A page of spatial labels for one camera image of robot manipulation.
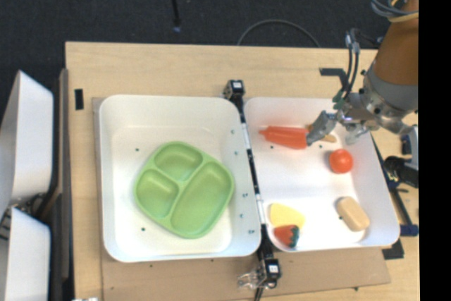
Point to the beige bread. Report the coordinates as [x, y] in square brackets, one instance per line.
[353, 214]

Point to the green divided plate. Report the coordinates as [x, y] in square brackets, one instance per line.
[201, 201]

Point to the thin black and white rod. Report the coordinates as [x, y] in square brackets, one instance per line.
[252, 169]

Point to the yellow cheese slice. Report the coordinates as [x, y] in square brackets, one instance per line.
[283, 215]

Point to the orange ball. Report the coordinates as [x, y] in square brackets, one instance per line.
[341, 161]

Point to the tan flat biscuit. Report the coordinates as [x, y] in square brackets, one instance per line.
[330, 138]

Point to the black cylinder on white bracket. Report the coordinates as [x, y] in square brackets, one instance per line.
[401, 171]

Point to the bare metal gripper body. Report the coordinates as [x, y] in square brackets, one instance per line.
[375, 112]

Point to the orange carrot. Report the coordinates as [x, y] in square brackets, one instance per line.
[287, 137]

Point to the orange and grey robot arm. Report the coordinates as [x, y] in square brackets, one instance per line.
[398, 46]

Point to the white plastic tray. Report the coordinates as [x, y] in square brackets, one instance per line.
[169, 116]
[310, 187]

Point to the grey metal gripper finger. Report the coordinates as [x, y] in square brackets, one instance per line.
[356, 134]
[320, 127]

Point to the red strawberry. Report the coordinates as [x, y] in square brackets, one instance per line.
[284, 235]

